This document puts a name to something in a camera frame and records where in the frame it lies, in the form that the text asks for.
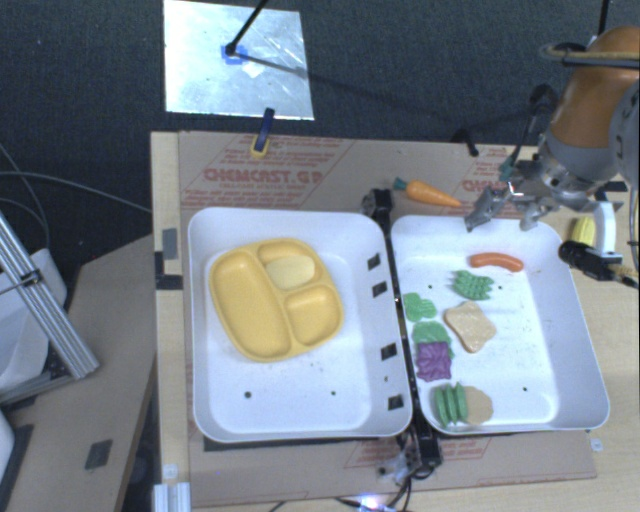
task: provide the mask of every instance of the metal extrusion bar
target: metal extrusion bar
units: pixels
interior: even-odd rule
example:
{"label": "metal extrusion bar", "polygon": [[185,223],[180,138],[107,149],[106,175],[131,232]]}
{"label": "metal extrusion bar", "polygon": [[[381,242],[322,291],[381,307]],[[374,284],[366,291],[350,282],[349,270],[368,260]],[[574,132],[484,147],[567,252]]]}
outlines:
{"label": "metal extrusion bar", "polygon": [[64,310],[56,302],[43,281],[22,284],[25,276],[37,272],[26,249],[0,212],[0,267],[9,281],[17,287],[40,327],[75,379],[81,379],[94,371],[99,363],[84,344]]}

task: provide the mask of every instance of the toy carrot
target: toy carrot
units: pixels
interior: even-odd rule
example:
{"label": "toy carrot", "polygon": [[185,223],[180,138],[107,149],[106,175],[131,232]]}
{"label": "toy carrot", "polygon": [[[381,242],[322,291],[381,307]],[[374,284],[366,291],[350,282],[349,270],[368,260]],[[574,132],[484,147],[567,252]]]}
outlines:
{"label": "toy carrot", "polygon": [[414,201],[420,201],[426,204],[435,204],[439,206],[452,206],[454,208],[460,207],[460,201],[455,197],[450,196],[446,192],[431,186],[424,181],[411,180],[409,183],[396,178],[393,183],[395,190],[406,190],[407,197]]}

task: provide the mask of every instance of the black metal bar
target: black metal bar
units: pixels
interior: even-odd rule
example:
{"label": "black metal bar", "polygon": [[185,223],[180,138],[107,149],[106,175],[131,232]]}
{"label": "black metal bar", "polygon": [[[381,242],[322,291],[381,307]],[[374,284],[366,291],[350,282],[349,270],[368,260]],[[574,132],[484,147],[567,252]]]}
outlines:
{"label": "black metal bar", "polygon": [[602,34],[606,29],[608,13],[609,0],[602,0],[602,7],[600,7],[600,23],[598,24],[598,35]]}
{"label": "black metal bar", "polygon": [[235,39],[224,47],[224,53],[226,53],[228,56],[231,56],[236,53],[236,47],[238,46],[240,39],[242,39],[244,34],[247,32],[247,30],[249,30],[249,27],[251,27],[255,19],[258,17],[258,14],[260,14],[260,11],[264,8],[265,5],[267,5],[268,1],[269,0],[260,0],[260,3],[251,13],[251,16],[249,16],[249,19],[247,20],[247,22],[242,26],[242,28],[240,29],[240,32],[238,32],[238,35],[235,37]]}

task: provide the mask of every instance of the wooden edge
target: wooden edge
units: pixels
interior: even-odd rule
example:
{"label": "wooden edge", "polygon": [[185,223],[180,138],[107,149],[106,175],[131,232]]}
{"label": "wooden edge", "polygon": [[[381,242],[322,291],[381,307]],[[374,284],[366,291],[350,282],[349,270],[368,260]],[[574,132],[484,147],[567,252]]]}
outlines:
{"label": "wooden edge", "polygon": [[[180,240],[178,135],[151,134],[154,251],[163,253],[164,233]],[[165,274],[182,275],[181,255],[162,258]],[[189,448],[182,289],[156,289],[157,369],[162,483],[188,482]]]}

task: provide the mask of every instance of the cardboard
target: cardboard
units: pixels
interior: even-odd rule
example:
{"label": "cardboard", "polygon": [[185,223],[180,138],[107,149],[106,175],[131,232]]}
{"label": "cardboard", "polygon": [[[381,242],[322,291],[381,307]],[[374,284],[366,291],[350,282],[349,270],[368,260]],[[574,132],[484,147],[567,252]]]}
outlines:
{"label": "cardboard", "polygon": [[[253,136],[178,136],[181,248],[186,227],[207,206],[358,211],[372,188],[391,188],[396,176],[421,179],[461,200],[462,208],[415,203],[394,193],[392,218],[407,214],[463,215],[511,148],[272,136],[263,160],[249,154]],[[515,217],[509,205],[502,217]],[[182,258],[183,267],[188,258]],[[190,292],[183,268],[189,475],[195,508],[299,500],[360,493],[394,493],[377,471],[398,454],[395,439],[228,447],[206,443],[192,417]],[[588,436],[581,431],[450,438],[444,463],[415,490],[479,487],[594,478]]]}

